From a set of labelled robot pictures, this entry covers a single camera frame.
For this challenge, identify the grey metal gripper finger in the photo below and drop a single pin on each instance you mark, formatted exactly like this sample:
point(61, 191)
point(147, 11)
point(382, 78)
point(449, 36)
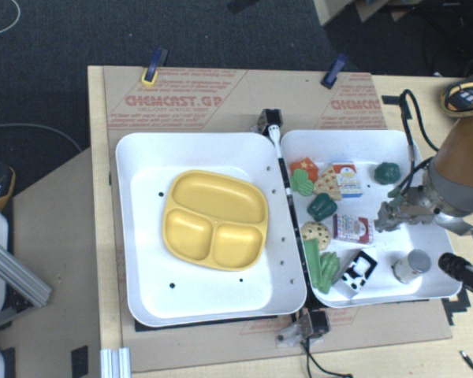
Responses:
point(399, 222)
point(382, 219)

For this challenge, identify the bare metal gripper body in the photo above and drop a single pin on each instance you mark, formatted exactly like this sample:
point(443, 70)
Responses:
point(417, 205)

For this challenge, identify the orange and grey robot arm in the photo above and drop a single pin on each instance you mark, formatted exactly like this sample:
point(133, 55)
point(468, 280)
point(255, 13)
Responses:
point(459, 152)

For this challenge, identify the white plastic tray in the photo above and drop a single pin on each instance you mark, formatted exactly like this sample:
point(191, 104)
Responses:
point(142, 230)
point(394, 234)

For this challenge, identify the red and white carton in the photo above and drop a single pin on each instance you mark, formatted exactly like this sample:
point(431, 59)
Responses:
point(352, 228)

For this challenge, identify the dark green toy pepper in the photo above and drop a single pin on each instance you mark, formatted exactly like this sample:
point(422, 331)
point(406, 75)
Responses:
point(322, 206)
point(387, 173)

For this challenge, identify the small silver can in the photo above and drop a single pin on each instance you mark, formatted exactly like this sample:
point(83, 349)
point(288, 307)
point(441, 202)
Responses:
point(412, 266)

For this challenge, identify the white carton with red top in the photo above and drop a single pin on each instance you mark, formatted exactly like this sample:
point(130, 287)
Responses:
point(348, 181)

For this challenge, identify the black and white cow carton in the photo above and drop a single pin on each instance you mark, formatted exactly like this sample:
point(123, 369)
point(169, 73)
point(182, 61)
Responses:
point(356, 274)

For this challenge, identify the toy pizza slice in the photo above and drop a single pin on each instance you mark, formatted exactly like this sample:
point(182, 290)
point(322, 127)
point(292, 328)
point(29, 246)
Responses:
point(326, 183)

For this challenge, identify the tan chocolate chip biscuit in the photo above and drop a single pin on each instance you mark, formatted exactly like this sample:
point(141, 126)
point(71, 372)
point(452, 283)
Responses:
point(316, 232)

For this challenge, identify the green toy leafy vegetable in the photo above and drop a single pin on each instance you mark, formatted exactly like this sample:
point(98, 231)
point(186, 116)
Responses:
point(329, 272)

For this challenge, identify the green toy celery stalk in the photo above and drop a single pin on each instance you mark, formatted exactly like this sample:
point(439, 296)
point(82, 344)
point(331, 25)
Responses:
point(312, 260)

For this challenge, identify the light green toy broccoli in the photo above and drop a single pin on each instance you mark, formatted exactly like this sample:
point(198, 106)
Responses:
point(300, 183)

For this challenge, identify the red packet with yellow stars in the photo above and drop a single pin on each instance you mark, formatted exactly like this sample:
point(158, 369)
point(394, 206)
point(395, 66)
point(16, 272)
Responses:
point(304, 165)

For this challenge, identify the thin black and white rod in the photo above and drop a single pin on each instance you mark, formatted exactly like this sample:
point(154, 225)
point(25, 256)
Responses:
point(288, 189)

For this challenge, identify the yellow divided plate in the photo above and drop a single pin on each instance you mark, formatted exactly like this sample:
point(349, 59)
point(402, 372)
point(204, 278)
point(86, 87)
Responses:
point(214, 221)

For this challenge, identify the brown cardboard board red print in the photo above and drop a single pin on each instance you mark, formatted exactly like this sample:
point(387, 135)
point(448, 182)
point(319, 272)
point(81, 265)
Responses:
point(228, 93)

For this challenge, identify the black cylinder on white bracket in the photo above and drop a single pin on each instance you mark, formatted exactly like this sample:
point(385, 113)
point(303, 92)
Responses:
point(457, 268)

